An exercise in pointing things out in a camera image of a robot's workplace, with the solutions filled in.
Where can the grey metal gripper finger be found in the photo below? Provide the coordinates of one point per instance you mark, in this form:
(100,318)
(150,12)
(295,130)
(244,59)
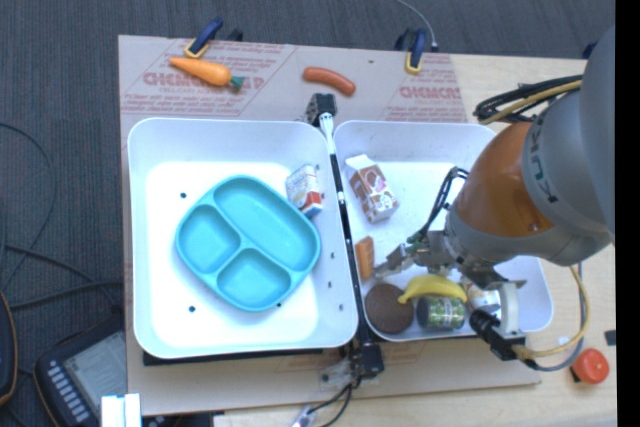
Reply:
(398,254)
(392,269)

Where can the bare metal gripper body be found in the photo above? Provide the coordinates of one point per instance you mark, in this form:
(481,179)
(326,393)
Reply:
(434,251)

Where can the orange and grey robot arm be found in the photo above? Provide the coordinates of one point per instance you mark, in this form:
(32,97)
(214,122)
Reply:
(540,185)

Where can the yellow banana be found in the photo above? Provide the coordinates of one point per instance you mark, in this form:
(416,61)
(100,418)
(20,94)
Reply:
(432,286)

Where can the brown round cookie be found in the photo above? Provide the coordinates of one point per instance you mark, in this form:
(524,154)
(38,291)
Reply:
(387,310)

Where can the green can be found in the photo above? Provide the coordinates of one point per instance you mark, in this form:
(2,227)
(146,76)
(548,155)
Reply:
(440,313)

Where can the small white bottle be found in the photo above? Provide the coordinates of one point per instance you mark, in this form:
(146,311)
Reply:
(482,297)

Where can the brown and white carton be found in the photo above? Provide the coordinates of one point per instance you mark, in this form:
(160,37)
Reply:
(372,190)

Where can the thin black and white rod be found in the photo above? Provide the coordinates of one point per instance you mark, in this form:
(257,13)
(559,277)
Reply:
(341,195)

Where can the white plastic tray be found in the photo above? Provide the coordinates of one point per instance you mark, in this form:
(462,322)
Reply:
(160,240)
(425,150)

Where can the white and orange carton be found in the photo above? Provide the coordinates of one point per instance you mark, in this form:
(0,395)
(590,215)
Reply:
(302,187)

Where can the blue divided plate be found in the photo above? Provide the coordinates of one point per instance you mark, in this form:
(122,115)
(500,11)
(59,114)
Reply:
(250,240)

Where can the orange sausage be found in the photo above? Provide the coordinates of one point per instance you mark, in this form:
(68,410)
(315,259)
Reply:
(327,77)

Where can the orange round object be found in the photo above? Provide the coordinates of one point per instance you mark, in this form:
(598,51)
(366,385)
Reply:
(591,366)

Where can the brown cardboard board red print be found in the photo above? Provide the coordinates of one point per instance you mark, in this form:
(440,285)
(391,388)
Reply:
(215,390)

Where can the orange carrot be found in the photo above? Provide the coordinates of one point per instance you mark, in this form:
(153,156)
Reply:
(202,71)

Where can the black cylinder on white bracket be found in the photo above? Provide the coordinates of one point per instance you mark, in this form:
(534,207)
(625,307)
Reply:
(495,332)

